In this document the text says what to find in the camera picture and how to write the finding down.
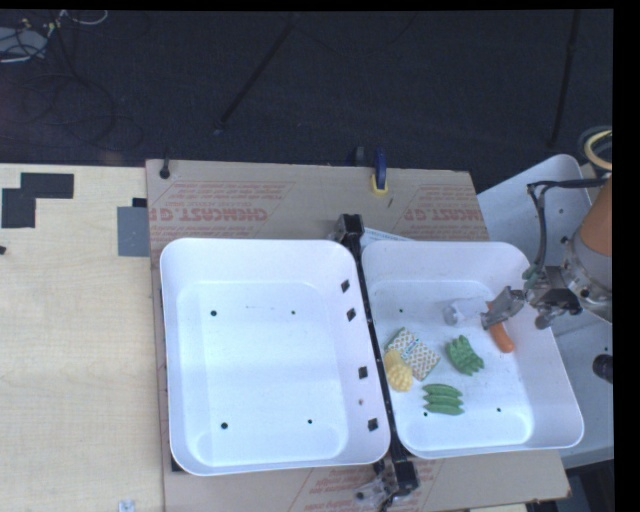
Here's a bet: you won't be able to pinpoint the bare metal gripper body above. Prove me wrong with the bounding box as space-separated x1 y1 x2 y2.
523 259 613 317

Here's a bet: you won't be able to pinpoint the orange carrot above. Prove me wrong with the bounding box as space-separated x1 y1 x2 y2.
485 299 517 355

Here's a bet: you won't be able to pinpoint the green toy vegetable bunch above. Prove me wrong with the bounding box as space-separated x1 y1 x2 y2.
444 334 486 378

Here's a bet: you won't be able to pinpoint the patterned packet with green edge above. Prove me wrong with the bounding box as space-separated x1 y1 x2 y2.
383 326 443 383

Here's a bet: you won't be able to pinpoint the green pea pods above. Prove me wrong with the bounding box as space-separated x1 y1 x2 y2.
421 382 466 417

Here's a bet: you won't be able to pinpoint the white plastic tray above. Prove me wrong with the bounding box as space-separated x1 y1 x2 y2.
360 239 586 461
159 236 392 477

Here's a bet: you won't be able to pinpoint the yellow toy corn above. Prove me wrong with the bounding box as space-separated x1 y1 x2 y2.
382 348 415 393

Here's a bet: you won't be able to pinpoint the thin black rod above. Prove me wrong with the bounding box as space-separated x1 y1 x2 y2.
348 233 407 469

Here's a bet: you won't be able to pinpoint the white paper sheet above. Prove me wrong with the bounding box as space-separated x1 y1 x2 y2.
362 226 417 245

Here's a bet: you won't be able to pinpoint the brown cardboard board red print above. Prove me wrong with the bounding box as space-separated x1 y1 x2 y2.
144 158 572 512

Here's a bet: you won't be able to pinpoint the black cylinder on white bracket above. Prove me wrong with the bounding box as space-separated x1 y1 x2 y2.
592 353 614 386

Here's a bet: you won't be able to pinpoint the black block with thin wires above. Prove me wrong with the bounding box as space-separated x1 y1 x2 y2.
329 213 366 246
391 459 421 497

